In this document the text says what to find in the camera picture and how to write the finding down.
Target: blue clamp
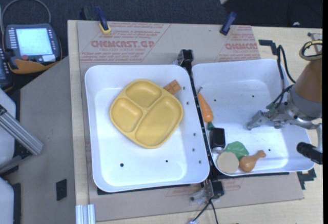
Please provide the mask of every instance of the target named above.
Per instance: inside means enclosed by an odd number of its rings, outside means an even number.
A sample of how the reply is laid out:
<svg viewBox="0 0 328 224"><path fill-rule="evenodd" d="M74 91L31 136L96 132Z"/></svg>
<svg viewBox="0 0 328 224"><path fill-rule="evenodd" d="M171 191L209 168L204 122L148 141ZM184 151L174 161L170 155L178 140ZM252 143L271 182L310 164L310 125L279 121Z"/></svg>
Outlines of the blue clamp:
<svg viewBox="0 0 328 224"><path fill-rule="evenodd" d="M223 26L220 30L221 34L227 35L230 30L230 25L234 22L236 19L237 14L235 12L231 12L227 19L224 20Z"/></svg>
<svg viewBox="0 0 328 224"><path fill-rule="evenodd" d="M100 29L102 30L102 32L104 34L109 34L111 32L111 28L107 24L107 20L106 20L106 18L104 16L103 11L101 10L101 8L99 6L96 6L95 12L98 15L98 19L100 21L100 23L99 23Z"/></svg>

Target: wooden table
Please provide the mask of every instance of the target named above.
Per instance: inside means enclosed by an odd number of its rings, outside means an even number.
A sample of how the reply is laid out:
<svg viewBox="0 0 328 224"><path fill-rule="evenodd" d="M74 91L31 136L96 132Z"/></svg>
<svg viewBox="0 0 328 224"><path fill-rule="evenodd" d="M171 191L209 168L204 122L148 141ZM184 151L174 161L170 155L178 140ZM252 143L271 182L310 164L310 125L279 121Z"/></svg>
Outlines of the wooden table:
<svg viewBox="0 0 328 224"><path fill-rule="evenodd" d="M74 145L74 172L76 205L88 205L88 182L84 140L84 121L81 98L81 81L79 72L79 52L77 37L77 22L68 21L69 58L71 77L71 101ZM308 33L322 34L322 29L304 28L269 28L252 27L256 40L268 39L282 45L288 59L288 67L292 77L298 77L307 62L298 57L299 49L311 40ZM268 47L258 44L261 58L275 59ZM316 144L316 132L309 132L312 143ZM317 177L306 182L305 199L269 203L253 206L243 206L216 210L220 224L240 223L323 223L323 176L322 166L315 165ZM185 212L169 215L150 216L142 218L113 220L99 223L137 224L137 223L187 223L198 212ZM206 210L198 219L200 223L214 223L212 210Z"/></svg>

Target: gray surface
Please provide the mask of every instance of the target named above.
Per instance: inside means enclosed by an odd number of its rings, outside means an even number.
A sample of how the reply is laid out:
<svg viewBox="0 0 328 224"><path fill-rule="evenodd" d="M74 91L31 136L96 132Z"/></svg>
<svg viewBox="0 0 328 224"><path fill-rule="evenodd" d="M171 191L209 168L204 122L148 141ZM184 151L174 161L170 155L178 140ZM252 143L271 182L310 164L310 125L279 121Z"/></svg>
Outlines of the gray surface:
<svg viewBox="0 0 328 224"><path fill-rule="evenodd" d="M20 122L44 143L41 155L7 176L21 183L22 224L74 223L75 189L69 62L63 61L21 90ZM56 198L56 183L67 180L67 197Z"/></svg>

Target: toy carrot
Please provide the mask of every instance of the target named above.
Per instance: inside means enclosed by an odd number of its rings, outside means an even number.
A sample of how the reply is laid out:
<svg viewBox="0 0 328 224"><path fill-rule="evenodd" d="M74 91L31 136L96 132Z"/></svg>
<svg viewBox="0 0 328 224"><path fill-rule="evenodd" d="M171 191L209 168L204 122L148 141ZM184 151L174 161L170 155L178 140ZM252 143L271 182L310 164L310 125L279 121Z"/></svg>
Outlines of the toy carrot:
<svg viewBox="0 0 328 224"><path fill-rule="evenodd" d="M201 93L198 93L197 96L204 121L212 124L213 112L209 104L206 102L205 98Z"/></svg>

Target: white tray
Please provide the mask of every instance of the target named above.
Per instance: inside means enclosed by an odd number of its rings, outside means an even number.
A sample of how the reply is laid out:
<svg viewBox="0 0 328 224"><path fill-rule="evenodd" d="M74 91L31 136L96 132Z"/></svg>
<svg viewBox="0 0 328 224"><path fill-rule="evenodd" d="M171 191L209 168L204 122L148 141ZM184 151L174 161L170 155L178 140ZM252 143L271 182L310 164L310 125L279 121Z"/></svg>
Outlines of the white tray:
<svg viewBox="0 0 328 224"><path fill-rule="evenodd" d="M130 82L148 79L161 87L177 80L183 119L159 148L145 149L112 124L110 106ZM94 66L85 75L93 179L106 192L200 183L209 174L204 138L185 69L175 65Z"/></svg>
<svg viewBox="0 0 328 224"><path fill-rule="evenodd" d="M265 107L281 92L275 60L198 64L193 67L193 77L196 90L202 87L201 93L213 111L213 125L225 130L226 145L239 141L250 155L258 150L266 153L251 172L238 169L225 175L303 171L314 166L314 162L296 151L298 143L310 142L305 129L295 125L275 129L270 123L252 130L246 128L253 115L258 110L267 111ZM218 154L212 153L212 157L216 166Z"/></svg>

